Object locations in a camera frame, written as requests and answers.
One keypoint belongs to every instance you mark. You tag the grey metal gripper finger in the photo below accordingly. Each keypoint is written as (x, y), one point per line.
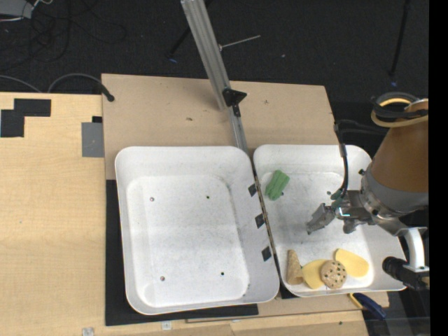
(326, 213)
(315, 227)

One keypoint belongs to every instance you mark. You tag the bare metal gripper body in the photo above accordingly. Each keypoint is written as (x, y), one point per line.
(357, 210)

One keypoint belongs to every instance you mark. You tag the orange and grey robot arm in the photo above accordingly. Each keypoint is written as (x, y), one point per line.
(402, 159)

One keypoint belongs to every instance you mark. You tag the white plastic tray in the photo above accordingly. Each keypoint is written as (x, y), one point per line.
(308, 194)
(189, 236)

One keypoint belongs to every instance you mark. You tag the tan waffle cone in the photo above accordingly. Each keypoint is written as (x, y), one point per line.
(293, 268)

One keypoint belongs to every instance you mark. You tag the yellow toy slice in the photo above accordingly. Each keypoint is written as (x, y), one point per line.
(311, 274)
(354, 262)

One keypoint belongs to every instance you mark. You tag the brown chocolate chip biscuit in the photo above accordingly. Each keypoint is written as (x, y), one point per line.
(333, 274)

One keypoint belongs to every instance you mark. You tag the green ridged toy vegetable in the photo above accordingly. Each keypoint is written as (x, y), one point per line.
(277, 185)

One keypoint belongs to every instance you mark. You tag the brown cardboard board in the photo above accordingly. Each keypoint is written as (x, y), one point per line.
(168, 114)

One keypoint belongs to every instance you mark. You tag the black cylinder on white bracket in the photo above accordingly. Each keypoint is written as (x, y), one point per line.
(413, 254)

